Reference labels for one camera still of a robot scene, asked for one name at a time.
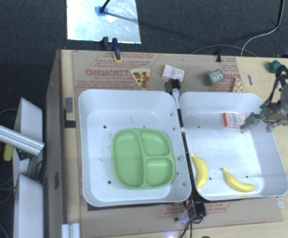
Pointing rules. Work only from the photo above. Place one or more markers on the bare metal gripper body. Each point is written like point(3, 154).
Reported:
point(278, 114)

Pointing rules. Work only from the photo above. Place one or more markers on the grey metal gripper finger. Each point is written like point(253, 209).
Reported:
point(269, 128)
point(249, 122)

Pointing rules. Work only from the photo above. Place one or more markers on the orange and white carton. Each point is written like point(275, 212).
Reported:
point(233, 120)
point(172, 72)

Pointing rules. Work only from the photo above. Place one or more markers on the white plastic tray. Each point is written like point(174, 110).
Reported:
point(101, 113)
point(233, 152)

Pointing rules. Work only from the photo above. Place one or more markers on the orange patterned wedge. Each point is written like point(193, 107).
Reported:
point(238, 86)

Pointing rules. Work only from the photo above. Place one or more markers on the green broccoli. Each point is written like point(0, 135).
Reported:
point(273, 66)

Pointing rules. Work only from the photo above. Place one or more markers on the green and white can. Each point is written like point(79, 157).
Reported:
point(214, 77)

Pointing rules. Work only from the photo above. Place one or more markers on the yellow banana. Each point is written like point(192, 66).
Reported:
point(201, 170)
point(236, 183)

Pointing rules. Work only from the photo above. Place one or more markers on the thin black and white rod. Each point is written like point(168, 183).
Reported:
point(183, 129)

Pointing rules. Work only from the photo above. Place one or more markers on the pizza slice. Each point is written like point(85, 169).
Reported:
point(141, 78)

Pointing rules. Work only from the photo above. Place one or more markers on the green divided plate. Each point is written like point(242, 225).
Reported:
point(129, 157)

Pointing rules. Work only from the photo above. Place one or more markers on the brown cardboard board red print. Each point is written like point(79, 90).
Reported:
point(104, 71)

